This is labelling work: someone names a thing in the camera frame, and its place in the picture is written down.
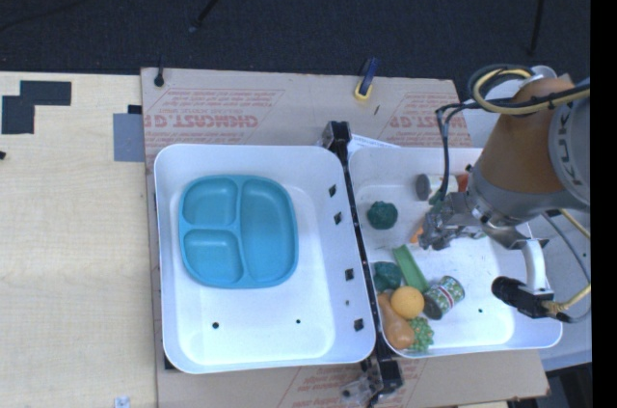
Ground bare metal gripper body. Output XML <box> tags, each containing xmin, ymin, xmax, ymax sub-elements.
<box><xmin>439</xmin><ymin>191</ymin><xmax>489</xmax><ymax>240</ymax></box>

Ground white bottle with grey cap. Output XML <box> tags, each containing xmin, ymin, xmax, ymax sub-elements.
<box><xmin>415</xmin><ymin>173</ymin><xmax>469</xmax><ymax>202</ymax></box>

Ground green celery stick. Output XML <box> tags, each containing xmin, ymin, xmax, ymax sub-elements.
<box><xmin>390</xmin><ymin>244</ymin><xmax>431</xmax><ymax>294</ymax></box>

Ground green broccoli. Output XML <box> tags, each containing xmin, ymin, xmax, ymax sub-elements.
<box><xmin>372</xmin><ymin>260</ymin><xmax>404</xmax><ymax>293</ymax></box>
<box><xmin>366</xmin><ymin>201</ymin><xmax>400</xmax><ymax>231</ymax></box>

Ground small can of peas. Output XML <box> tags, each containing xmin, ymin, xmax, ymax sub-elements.
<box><xmin>422</xmin><ymin>275</ymin><xmax>467</xmax><ymax>321</ymax></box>

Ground white plastic tray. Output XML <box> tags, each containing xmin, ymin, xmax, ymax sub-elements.
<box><xmin>347</xmin><ymin>147</ymin><xmax>564</xmax><ymax>360</ymax></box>
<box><xmin>153</xmin><ymin>143</ymin><xmax>377</xmax><ymax>375</ymax></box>

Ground yellow orange fruit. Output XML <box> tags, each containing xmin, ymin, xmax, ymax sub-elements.
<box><xmin>389</xmin><ymin>286</ymin><xmax>426</xmax><ymax>320</ymax></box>

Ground thin black rod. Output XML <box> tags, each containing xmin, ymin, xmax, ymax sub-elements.
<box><xmin>335</xmin><ymin>139</ymin><xmax>388</xmax><ymax>364</ymax></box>

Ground green grapes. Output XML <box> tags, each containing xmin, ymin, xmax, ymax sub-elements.
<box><xmin>407</xmin><ymin>316</ymin><xmax>436</xmax><ymax>354</ymax></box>

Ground brown cardboard board red print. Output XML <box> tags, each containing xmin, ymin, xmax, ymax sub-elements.
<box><xmin>140</xmin><ymin>67</ymin><xmax>551</xmax><ymax>408</ymax></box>

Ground blue divided plate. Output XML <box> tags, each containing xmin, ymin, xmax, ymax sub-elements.
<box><xmin>178</xmin><ymin>175</ymin><xmax>300</xmax><ymax>290</ymax></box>

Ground black cylinder on white bracket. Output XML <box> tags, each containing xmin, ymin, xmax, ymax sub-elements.
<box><xmin>491</xmin><ymin>237</ymin><xmax>555</xmax><ymax>319</ymax></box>

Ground black block with thin wires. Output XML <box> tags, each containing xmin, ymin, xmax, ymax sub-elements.
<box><xmin>339</xmin><ymin>355</ymin><xmax>405</xmax><ymax>408</ymax></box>
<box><xmin>321</xmin><ymin>121</ymin><xmax>351</xmax><ymax>151</ymax></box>

